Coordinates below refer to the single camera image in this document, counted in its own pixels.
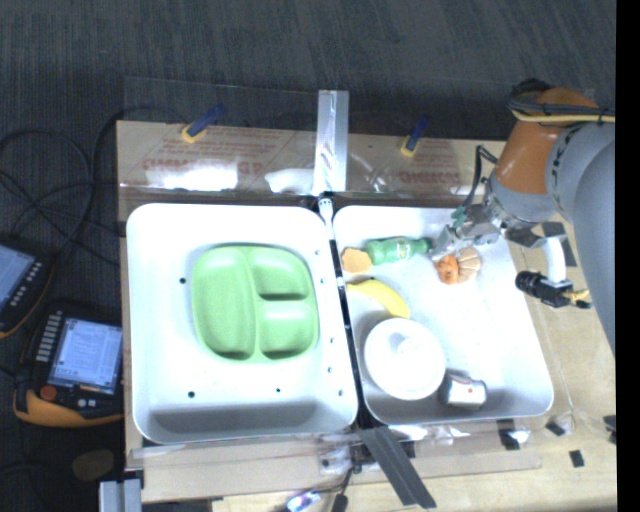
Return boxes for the white bowl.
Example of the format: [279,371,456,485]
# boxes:
[363,317,448,402]

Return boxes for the black cylinder on white bracket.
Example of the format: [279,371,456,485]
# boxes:
[514,233,576,308]

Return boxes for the yellow banana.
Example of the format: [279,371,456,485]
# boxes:
[345,277,412,321]

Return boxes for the green plastic bottle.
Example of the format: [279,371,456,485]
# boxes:
[364,236,434,267]

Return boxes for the beige toy bread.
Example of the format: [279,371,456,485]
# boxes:
[456,246,483,282]

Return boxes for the green divided plate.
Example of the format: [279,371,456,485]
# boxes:
[191,243,321,362]

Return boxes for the brown cardboard board red print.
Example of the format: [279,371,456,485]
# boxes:
[115,119,617,503]

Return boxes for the orange toy croissant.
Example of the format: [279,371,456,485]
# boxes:
[435,253,462,286]

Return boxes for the white plastic tray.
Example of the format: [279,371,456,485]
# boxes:
[331,204,556,427]
[125,201,360,446]

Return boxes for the orange round biscuit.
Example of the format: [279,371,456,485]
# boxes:
[340,246,374,275]

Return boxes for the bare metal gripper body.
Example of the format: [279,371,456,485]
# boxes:
[448,197,508,248]

